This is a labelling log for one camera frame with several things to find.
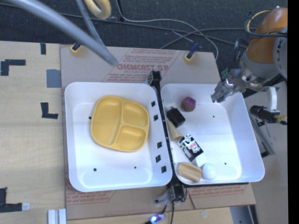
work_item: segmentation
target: gray tube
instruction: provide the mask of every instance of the gray tube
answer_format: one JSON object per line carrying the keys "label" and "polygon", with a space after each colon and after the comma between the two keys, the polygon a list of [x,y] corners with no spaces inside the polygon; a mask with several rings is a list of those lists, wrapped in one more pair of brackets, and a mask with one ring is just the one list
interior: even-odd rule
{"label": "gray tube", "polygon": [[55,12],[45,4],[38,0],[5,0],[23,10],[39,17],[45,22],[53,25],[57,29],[63,31],[68,36],[72,37],[77,42],[87,46],[89,49],[98,54],[101,58],[107,61],[110,65],[117,65],[115,57],[99,42],[91,38],[86,32],[81,30],[71,21]]}
{"label": "gray tube", "polygon": [[90,32],[90,34],[94,37],[95,40],[97,40],[100,44],[102,44],[104,46],[104,43],[102,41],[102,39],[100,38],[97,30],[95,29],[92,20],[90,19],[88,12],[84,6],[84,3],[82,0],[75,0],[77,3],[77,6],[79,8],[79,11],[81,13],[81,15],[83,16],[83,19],[85,21],[85,24]]}

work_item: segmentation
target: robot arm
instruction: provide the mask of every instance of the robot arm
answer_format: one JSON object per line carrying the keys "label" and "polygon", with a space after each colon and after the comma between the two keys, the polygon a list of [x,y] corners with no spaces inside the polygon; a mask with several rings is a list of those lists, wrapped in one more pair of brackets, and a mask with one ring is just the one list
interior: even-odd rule
{"label": "robot arm", "polygon": [[[255,33],[249,24],[257,15],[268,12]],[[238,69],[231,69],[225,80],[220,81],[212,101],[222,102],[236,92],[247,88],[259,92],[266,82],[279,73],[287,78],[287,8],[277,7],[251,13],[245,21],[245,31],[253,36],[239,61]]]}

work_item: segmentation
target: hose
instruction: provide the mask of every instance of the hose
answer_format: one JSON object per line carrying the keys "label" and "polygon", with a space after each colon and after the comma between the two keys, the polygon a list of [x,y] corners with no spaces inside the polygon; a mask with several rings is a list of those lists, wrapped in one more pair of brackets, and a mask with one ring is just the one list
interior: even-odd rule
{"label": "hose", "polygon": [[53,9],[49,8],[45,4],[38,0],[5,0],[13,5],[22,8],[23,10],[39,17],[45,22],[53,25],[57,29],[61,30],[68,36],[72,37],[74,40],[80,42],[81,44],[87,46],[102,59],[108,62],[110,65],[117,65],[117,60],[115,57],[107,50],[103,45],[94,40],[90,35],[81,30],[75,24],[73,24],[68,19],[64,18],[59,13],[55,12]]}
{"label": "hose", "polygon": [[82,0],[75,0],[75,1],[77,3],[79,11],[84,19],[84,22],[85,22],[90,34],[93,36],[93,38],[95,40],[97,40],[100,44],[102,44],[104,46],[104,43],[103,43],[102,39],[100,38],[96,28],[94,27],[92,20],[88,16],[88,13],[87,13],[87,10],[85,9],[83,1]]}
{"label": "hose", "polygon": [[92,14],[97,18],[107,19],[111,15],[111,5],[109,0],[84,0],[84,2]]}

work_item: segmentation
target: wooden cylinder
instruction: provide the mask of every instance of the wooden cylinder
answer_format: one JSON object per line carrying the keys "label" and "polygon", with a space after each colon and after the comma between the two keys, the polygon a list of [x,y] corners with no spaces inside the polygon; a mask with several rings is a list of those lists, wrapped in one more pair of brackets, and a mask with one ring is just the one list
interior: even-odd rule
{"label": "wooden cylinder", "polygon": [[201,168],[187,162],[181,162],[178,165],[178,174],[188,180],[199,182],[202,170]]}

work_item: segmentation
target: black cable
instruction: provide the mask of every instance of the black cable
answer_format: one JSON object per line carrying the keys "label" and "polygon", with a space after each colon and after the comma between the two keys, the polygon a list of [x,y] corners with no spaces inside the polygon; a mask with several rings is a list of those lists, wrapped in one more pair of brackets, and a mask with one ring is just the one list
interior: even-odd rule
{"label": "black cable", "polygon": [[255,33],[255,32],[251,32],[250,31],[250,23],[251,21],[258,15],[262,14],[262,13],[266,13],[266,12],[270,12],[273,9],[257,9],[253,12],[248,13],[247,18],[245,19],[244,22],[244,30],[245,32],[247,32],[249,35],[255,37],[255,38],[263,38],[263,37],[284,37],[287,38],[288,37],[288,33],[287,32],[277,32],[277,31],[272,31],[269,33]]}
{"label": "black cable", "polygon": [[238,38],[237,41],[243,43],[244,45],[246,45],[246,47],[249,45],[248,41],[246,41],[242,38]]}
{"label": "black cable", "polygon": [[165,207],[164,207],[163,211],[162,211],[160,214],[163,214],[163,213],[165,212],[165,210],[166,210],[166,207],[167,207],[167,205],[165,205]]}
{"label": "black cable", "polygon": [[[17,6],[14,5],[10,5],[10,4],[6,4],[6,3],[0,3],[0,5],[2,6],[7,6],[7,7],[15,7],[15,8],[19,8]],[[80,15],[73,15],[73,14],[67,14],[67,13],[60,13],[59,14],[63,15],[63,16],[69,16],[69,17],[73,17],[73,18],[80,18],[82,19],[83,17]],[[206,29],[201,29],[201,30],[195,30],[192,32],[188,32],[188,31],[184,31],[184,30],[177,30],[177,29],[172,29],[172,28],[164,28],[164,27],[157,27],[157,26],[149,26],[149,25],[143,25],[143,24],[136,24],[136,23],[131,23],[131,22],[122,22],[122,21],[113,21],[113,20],[102,20],[99,18],[90,18],[91,20],[95,20],[95,21],[102,21],[102,22],[107,22],[107,23],[115,23],[115,24],[122,24],[122,25],[129,25],[129,26],[136,26],[136,27],[142,27],[142,28],[151,28],[151,29],[159,29],[159,30],[166,30],[166,31],[175,31],[175,32],[180,32],[180,33],[184,33],[185,35],[182,35],[181,37],[175,39],[174,41],[164,45],[161,49],[165,48],[166,46],[169,46],[177,41],[179,41],[182,38],[185,38],[189,35],[197,35],[200,37],[206,37],[206,38],[210,38],[219,42],[224,42],[230,45],[235,45],[233,42],[228,42],[222,39],[218,39],[212,36],[207,36],[207,35],[202,35],[199,34],[198,32],[206,32],[206,31],[231,31],[231,30],[244,30],[243,28],[206,28]]]}
{"label": "black cable", "polygon": [[185,189],[186,189],[186,191],[185,191],[184,198],[181,199],[181,202],[182,202],[182,203],[184,203],[184,202],[186,201],[186,199],[187,199],[187,195],[188,195],[188,189],[187,189],[187,188],[185,188]]}
{"label": "black cable", "polygon": [[172,214],[171,214],[171,221],[170,221],[170,224],[172,224],[172,221],[173,221],[173,215],[174,215],[174,201],[172,201]]}

